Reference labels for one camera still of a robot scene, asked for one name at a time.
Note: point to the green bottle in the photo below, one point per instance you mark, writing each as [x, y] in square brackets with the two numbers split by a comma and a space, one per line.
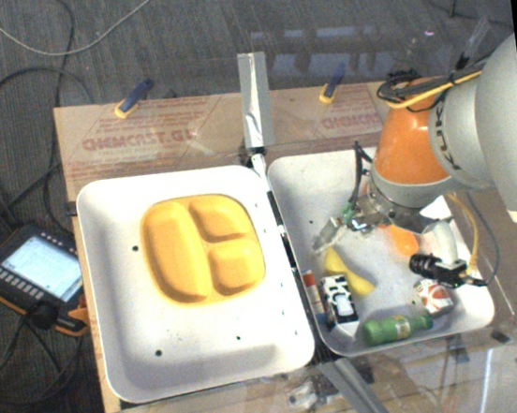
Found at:
[388, 330]

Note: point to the yellow banana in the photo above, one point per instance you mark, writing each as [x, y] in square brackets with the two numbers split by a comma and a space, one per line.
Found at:
[358, 282]

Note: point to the yellow divided plate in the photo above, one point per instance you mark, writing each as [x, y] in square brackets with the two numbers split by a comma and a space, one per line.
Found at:
[177, 251]

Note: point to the orange ball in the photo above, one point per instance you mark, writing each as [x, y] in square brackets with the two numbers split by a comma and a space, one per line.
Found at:
[405, 243]

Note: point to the orange and white carton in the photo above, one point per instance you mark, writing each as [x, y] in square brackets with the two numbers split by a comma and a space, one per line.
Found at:
[436, 298]

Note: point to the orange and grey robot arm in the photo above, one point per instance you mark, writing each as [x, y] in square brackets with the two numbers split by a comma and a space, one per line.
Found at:
[474, 125]

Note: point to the white plastic tray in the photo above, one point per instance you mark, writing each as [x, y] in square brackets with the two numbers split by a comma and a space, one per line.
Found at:
[120, 266]
[303, 185]

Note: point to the brown cardboard board red print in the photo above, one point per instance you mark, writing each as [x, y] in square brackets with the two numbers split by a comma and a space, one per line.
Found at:
[146, 140]

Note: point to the orange and white packet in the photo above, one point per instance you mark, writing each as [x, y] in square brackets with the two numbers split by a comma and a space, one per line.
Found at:
[312, 290]

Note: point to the black cylinder on white bracket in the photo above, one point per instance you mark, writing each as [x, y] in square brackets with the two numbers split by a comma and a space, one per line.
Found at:
[439, 269]

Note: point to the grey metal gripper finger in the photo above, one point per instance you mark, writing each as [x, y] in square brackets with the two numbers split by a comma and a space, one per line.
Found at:
[338, 237]
[327, 232]

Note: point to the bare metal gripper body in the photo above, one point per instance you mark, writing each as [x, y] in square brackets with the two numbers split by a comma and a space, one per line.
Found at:
[384, 215]

